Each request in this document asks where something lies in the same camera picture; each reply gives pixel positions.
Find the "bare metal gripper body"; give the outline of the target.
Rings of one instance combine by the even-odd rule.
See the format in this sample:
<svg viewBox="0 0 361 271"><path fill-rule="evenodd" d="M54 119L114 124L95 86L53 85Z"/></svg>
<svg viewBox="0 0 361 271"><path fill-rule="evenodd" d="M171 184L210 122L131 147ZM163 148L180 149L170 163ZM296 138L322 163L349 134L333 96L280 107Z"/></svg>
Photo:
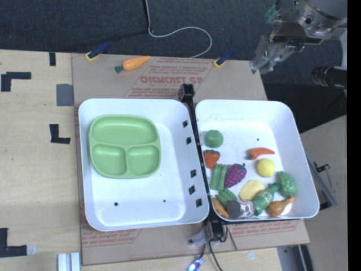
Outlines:
<svg viewBox="0 0 361 271"><path fill-rule="evenodd" d="M347 23L346 2L325 0L294 0L289 7L278 10L272 22L273 42L300 47L335 40L345 31Z"/></svg>

